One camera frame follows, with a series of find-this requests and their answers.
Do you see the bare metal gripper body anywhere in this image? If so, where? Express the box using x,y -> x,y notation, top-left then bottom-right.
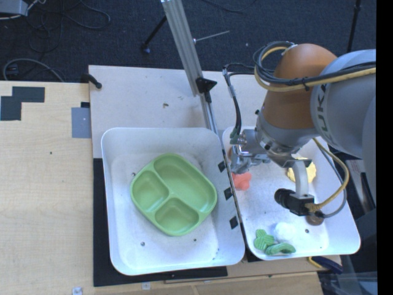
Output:
230,128 -> 273,161

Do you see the orange toy food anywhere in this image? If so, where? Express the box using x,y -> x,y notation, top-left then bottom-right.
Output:
231,171 -> 253,192

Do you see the thin black and white rod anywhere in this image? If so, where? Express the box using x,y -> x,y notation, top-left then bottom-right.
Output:
201,92 -> 246,258

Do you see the white plastic tray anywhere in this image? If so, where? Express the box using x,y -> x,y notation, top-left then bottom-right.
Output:
101,127 -> 246,277
221,125 -> 362,262

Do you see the yellow toy food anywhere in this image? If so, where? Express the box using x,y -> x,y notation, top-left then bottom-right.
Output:
286,157 -> 317,184

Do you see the green divided plate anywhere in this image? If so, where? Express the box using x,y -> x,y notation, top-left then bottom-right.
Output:
129,152 -> 219,237

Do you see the white fluffy ball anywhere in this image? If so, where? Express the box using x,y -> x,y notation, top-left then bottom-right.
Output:
273,222 -> 297,243

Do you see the green ribbed toy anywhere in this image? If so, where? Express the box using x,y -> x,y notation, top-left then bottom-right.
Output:
253,229 -> 276,251
264,242 -> 297,256

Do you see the brown round biscuit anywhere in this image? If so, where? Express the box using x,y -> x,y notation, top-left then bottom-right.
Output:
305,212 -> 325,226

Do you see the black cylinder on white bracket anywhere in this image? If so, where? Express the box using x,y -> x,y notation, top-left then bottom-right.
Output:
274,157 -> 316,217

